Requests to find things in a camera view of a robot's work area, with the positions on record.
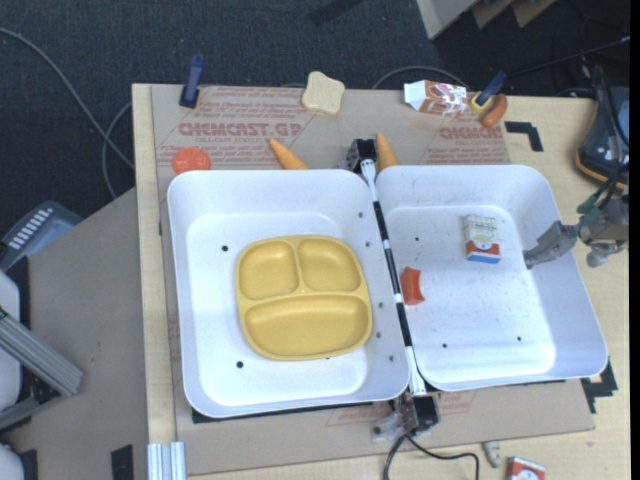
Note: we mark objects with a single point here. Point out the orange-red wedge piece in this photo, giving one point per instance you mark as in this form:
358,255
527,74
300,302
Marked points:
411,287

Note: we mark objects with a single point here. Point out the beige bread slice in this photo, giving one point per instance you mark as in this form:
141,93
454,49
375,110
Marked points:
322,93

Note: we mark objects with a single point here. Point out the orange round slice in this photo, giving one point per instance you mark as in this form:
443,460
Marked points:
191,160

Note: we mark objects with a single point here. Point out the thin black and white rod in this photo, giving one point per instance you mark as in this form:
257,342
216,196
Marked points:
388,253

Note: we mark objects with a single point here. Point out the brown cardboard board red print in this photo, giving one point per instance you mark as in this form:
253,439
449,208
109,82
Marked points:
320,138

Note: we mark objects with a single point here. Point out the red and white packet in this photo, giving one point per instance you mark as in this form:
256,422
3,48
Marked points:
525,469

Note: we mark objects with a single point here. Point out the white red and blue carton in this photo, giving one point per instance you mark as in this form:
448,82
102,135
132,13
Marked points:
481,240

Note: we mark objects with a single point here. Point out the white plastic tray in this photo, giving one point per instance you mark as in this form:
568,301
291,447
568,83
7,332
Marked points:
210,288
490,318

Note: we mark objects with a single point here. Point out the orange carrot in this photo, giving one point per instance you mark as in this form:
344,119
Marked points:
286,157
386,153

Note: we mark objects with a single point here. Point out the orange sausage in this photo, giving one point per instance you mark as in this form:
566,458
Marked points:
495,110

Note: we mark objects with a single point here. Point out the yellow divided plate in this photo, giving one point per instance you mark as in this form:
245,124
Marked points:
305,323

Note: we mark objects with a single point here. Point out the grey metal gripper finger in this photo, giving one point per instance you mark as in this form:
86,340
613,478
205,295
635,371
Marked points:
550,243

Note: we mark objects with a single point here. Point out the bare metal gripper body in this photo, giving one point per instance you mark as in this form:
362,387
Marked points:
607,225

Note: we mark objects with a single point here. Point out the white and orange carton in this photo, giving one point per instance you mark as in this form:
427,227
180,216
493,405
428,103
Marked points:
432,98

